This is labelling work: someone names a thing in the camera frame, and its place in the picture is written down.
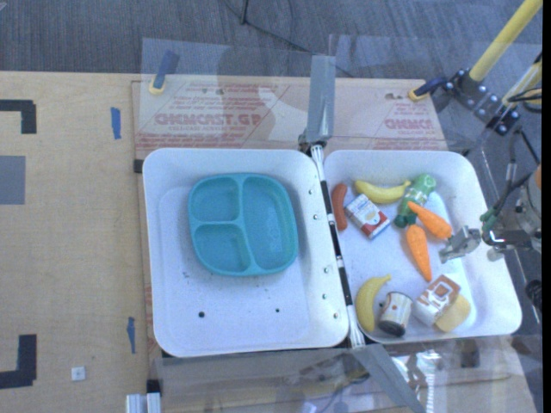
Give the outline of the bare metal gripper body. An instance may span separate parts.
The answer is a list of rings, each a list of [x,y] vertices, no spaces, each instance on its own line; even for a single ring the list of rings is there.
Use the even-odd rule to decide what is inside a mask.
[[[542,251],[542,228],[531,231],[523,228],[492,228],[482,231],[482,240],[495,250],[534,250]]]

